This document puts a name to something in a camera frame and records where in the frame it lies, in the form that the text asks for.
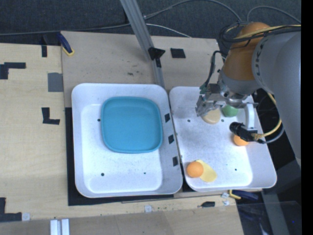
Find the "black mat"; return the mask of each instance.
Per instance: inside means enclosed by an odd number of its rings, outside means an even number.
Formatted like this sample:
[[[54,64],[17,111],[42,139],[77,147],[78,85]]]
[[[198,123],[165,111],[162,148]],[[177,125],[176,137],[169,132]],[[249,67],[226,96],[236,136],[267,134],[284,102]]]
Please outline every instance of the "black mat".
[[[105,198],[87,198],[79,193],[75,185],[74,171],[74,145],[73,145],[73,122],[72,108],[65,108],[66,119],[66,142],[67,142],[67,193],[68,205],[97,205],[121,201],[135,200],[153,200],[153,199],[168,199],[174,195],[149,195],[149,196],[126,196],[126,197],[105,197]]]

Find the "beige round object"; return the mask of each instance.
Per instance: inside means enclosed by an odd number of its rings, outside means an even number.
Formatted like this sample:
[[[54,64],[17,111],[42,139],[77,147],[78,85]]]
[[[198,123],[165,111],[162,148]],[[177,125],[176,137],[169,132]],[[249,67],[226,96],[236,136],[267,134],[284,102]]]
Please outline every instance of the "beige round object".
[[[216,124],[221,119],[221,111],[220,109],[216,109],[213,111],[209,111],[202,119],[210,124]]]

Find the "white plastic container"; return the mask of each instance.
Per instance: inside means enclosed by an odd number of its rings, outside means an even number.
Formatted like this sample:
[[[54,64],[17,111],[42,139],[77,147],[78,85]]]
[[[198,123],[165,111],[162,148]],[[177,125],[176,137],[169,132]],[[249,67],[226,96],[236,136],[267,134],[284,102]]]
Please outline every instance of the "white plastic container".
[[[109,150],[101,133],[101,107],[109,98],[152,100],[160,110],[163,142],[148,153]],[[173,194],[182,173],[167,92],[158,85],[79,84],[72,91],[75,184],[85,197]]]
[[[208,124],[196,115],[198,87],[175,87],[169,98],[181,161],[187,184],[195,191],[207,192],[228,189],[270,188],[276,183],[276,171],[266,144],[251,142],[236,146],[229,125],[245,123],[245,112],[240,109],[235,117],[224,117],[216,124]],[[257,114],[255,128],[263,133]],[[213,182],[191,178],[186,167],[201,159],[217,173]]]

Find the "green object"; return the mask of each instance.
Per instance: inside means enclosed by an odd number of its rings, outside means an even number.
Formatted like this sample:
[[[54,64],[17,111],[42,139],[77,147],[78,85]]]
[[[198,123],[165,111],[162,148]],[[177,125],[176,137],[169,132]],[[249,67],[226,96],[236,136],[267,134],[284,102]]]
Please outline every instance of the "green object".
[[[234,117],[238,114],[238,109],[236,109],[230,105],[226,105],[222,108],[222,113],[225,117],[231,118],[231,117]]]

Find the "white cable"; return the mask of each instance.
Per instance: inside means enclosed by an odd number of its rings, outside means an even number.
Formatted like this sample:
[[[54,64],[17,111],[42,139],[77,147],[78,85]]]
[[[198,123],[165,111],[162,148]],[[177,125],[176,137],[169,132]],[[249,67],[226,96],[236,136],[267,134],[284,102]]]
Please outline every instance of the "white cable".
[[[165,27],[165,26],[161,26],[161,25],[157,25],[157,24],[151,24],[151,23],[149,23],[149,24],[147,23],[146,25],[148,25],[148,26],[160,27],[160,28],[163,28],[163,29],[167,29],[167,30],[173,31],[173,32],[175,32],[175,33],[177,33],[177,34],[180,34],[180,35],[182,35],[182,36],[192,38],[191,36],[188,36],[188,35],[186,35],[186,34],[184,34],[184,33],[181,33],[181,32],[179,32],[179,31],[177,31],[177,30],[174,30],[174,29],[171,29],[171,28],[168,28],[168,27]]]

